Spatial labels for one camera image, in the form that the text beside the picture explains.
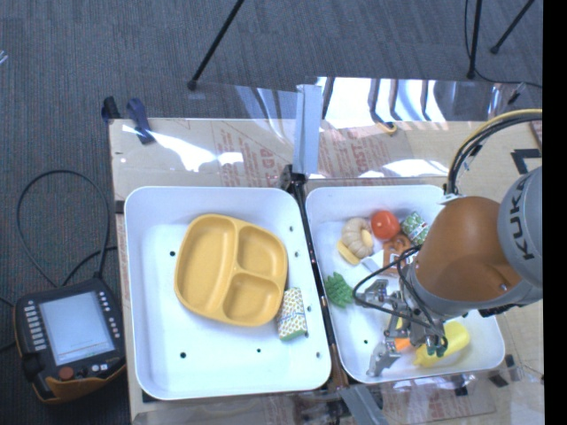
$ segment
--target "green toy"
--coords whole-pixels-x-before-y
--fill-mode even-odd
[[[323,280],[323,284],[330,302],[343,308],[352,304],[353,289],[348,286],[341,274],[334,272]]]

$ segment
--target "gray display screen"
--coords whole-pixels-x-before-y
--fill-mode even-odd
[[[40,304],[56,365],[114,349],[94,291]]]

